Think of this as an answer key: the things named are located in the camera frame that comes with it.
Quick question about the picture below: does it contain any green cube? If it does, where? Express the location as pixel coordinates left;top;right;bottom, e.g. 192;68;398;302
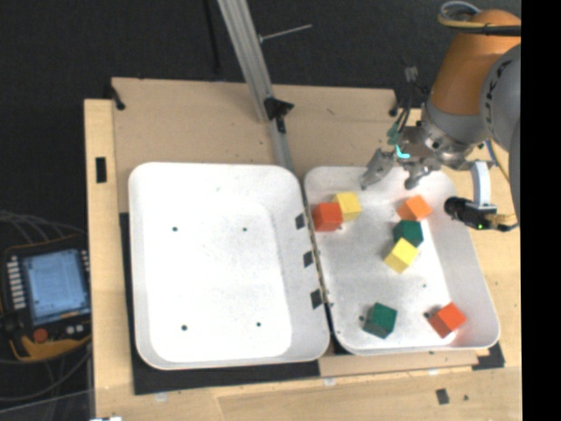
361;302;399;340
392;219;425;249

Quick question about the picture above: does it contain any brown cardboard board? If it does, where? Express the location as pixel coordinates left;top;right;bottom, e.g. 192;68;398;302
110;76;493;379

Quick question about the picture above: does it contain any yellow cube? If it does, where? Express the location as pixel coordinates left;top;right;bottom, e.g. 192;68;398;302
331;190;364;223
383;237;420;275

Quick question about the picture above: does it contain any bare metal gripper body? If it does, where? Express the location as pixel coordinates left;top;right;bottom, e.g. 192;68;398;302
394;123;478;171

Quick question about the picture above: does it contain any white plastic tray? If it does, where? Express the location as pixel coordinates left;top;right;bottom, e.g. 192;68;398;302
127;161;331;371
302;165;501;357

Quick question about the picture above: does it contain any orange cube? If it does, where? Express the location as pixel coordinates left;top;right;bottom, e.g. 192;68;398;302
396;194;434;223

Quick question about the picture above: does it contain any thin black and white rod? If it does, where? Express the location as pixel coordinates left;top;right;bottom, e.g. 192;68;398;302
301;187;335;324

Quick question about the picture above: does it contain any red cube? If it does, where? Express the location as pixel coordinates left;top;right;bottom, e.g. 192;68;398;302
426;302;468;339
311;202;344;233

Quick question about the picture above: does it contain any black cylinder on white bracket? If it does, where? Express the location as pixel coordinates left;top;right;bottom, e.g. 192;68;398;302
443;160;499;232

